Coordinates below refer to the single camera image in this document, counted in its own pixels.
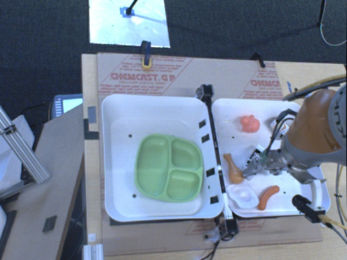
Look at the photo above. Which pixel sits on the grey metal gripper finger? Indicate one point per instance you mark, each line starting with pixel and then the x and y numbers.
pixel 256 162
pixel 249 172

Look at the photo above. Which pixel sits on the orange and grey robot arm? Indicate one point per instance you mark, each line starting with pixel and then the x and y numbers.
pixel 311 123

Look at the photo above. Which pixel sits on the white plastic tray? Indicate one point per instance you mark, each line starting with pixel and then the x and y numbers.
pixel 157 112
pixel 230 118

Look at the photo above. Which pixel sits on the thin black and white rod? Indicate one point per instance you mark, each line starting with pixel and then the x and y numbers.
pixel 215 145

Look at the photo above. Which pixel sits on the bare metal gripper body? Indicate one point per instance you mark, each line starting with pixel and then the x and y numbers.
pixel 276 162

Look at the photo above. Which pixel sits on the green divided plate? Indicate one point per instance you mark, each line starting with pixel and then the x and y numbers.
pixel 154 166

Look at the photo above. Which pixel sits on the brown cardboard board red print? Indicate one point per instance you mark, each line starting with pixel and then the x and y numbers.
pixel 222 74

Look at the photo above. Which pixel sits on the pink toy grapes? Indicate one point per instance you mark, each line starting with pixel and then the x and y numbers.
pixel 250 124

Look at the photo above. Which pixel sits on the black cylinder on white bracket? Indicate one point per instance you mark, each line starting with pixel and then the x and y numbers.
pixel 305 206

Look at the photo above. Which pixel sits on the orange toy sausage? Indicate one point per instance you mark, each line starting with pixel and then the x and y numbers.
pixel 267 196

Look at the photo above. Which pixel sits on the white toy fried egg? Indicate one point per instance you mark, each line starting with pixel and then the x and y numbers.
pixel 242 196

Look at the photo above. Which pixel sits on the brown toy chicken drumstick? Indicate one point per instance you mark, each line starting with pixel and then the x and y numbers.
pixel 234 172

